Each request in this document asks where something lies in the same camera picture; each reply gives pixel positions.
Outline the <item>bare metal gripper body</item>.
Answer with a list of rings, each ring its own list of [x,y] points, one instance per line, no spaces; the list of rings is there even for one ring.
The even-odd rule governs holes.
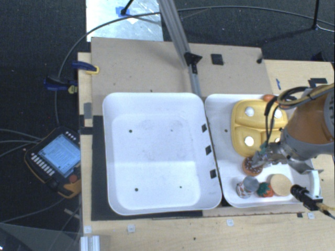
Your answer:
[[[289,147],[285,144],[269,143],[267,147],[263,147],[260,154],[264,159],[272,159],[273,164],[286,164],[293,168],[298,173],[308,173],[314,170],[314,166],[311,159],[301,160],[301,157],[292,152]]]

